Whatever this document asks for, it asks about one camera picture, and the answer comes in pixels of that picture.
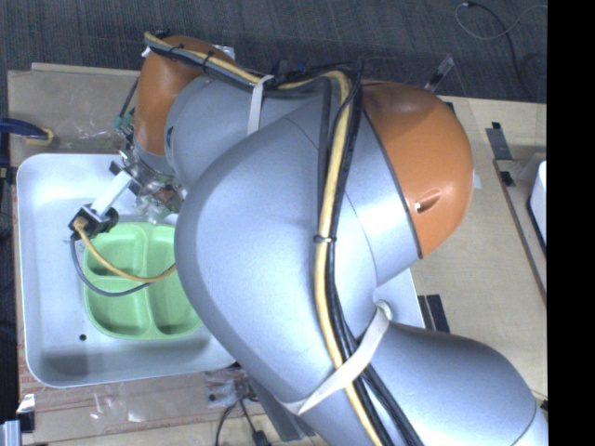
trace green divided tray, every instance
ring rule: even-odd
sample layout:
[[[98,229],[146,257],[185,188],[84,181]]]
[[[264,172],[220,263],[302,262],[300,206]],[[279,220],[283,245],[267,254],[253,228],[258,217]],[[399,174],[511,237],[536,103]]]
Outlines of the green divided tray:
[[[97,250],[125,272],[157,276],[174,263],[174,227],[146,222],[118,223],[93,239]],[[111,273],[86,249],[83,271],[99,289],[126,291],[136,285]],[[130,295],[109,297],[85,285],[86,310],[98,330],[122,339],[163,340],[190,334],[202,321],[174,271]]]

